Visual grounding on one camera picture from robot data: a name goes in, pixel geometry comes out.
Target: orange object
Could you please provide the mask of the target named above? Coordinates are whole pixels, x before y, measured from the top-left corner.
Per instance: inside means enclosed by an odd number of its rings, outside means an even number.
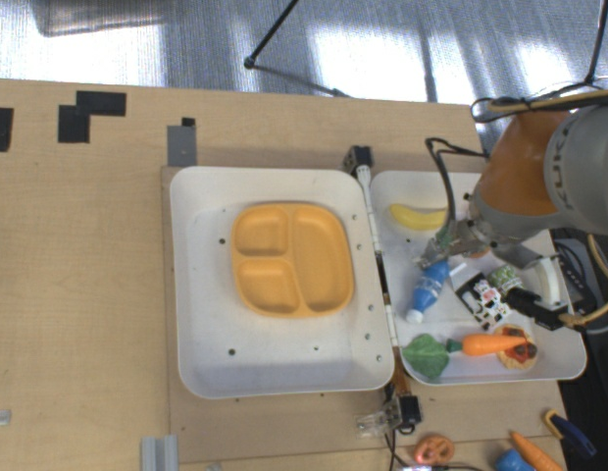
[[[488,247],[488,248],[484,249],[483,251],[479,251],[478,253],[469,254],[468,258],[474,258],[474,259],[483,258],[484,256],[488,255],[490,251],[491,251],[491,248]]]
[[[236,288],[255,312],[324,316],[352,299],[347,237],[325,208],[303,203],[253,206],[236,218],[231,239]]]
[[[468,356],[484,356],[503,350],[512,349],[527,343],[526,337],[510,337],[507,335],[467,335],[463,338],[463,352]]]
[[[532,444],[520,433],[513,431],[511,438],[524,460],[536,471],[563,471],[561,466],[552,460],[541,448]]]
[[[546,189],[543,160],[552,134],[569,116],[569,112],[528,112],[514,117],[479,181],[487,205],[524,216],[557,212]]]
[[[454,456],[454,443],[441,435],[428,436],[421,440],[413,451],[418,464],[438,466],[450,462]]]

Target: water bottle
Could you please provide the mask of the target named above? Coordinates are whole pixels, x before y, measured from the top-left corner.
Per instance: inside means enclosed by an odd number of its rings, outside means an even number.
[[[517,450],[511,448],[496,460],[496,471],[534,471],[534,468],[522,458]]]
[[[428,267],[420,277],[413,290],[413,306],[406,314],[406,320],[412,324],[424,321],[424,312],[431,307],[441,294],[443,282],[450,275],[447,260],[441,260]]]

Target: toy carrot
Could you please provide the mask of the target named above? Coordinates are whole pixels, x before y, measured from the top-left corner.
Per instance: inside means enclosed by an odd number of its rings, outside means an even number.
[[[512,337],[508,335],[467,335],[458,342],[449,340],[446,343],[448,352],[463,350],[468,356],[484,356],[502,350],[512,349],[518,345],[527,343],[526,337]]]
[[[520,455],[537,471],[563,471],[561,466],[552,460],[537,445],[532,444],[520,433],[511,432],[511,438],[516,444]]]

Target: toy food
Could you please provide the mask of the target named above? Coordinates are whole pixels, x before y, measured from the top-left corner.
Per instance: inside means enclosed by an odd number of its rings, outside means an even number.
[[[450,462],[454,455],[454,444],[441,435],[433,435],[421,440],[413,451],[418,464],[438,466]]]
[[[443,225],[446,217],[446,210],[436,210],[429,213],[420,213],[402,204],[391,204],[389,212],[393,219],[414,231],[434,231]]]
[[[520,455],[537,471],[563,471],[559,464],[520,433],[512,432],[511,438],[516,444]]]
[[[448,352],[463,350],[468,356],[485,356],[526,343],[526,337],[522,336],[472,334],[465,336],[461,342],[449,340],[446,344],[446,350]]]
[[[505,325],[494,331],[495,335],[508,337],[524,337],[527,343],[516,345],[513,348],[496,352],[498,359],[509,369],[526,370],[537,362],[537,346],[524,329],[515,325]]]
[[[443,344],[428,334],[413,339],[402,350],[402,355],[416,372],[429,379],[436,379],[441,375],[450,361]]]

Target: bottle cap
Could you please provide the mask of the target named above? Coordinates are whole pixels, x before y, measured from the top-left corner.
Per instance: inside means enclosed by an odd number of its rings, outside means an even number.
[[[417,309],[411,309],[406,314],[406,320],[412,325],[419,325],[424,321],[424,314]]]

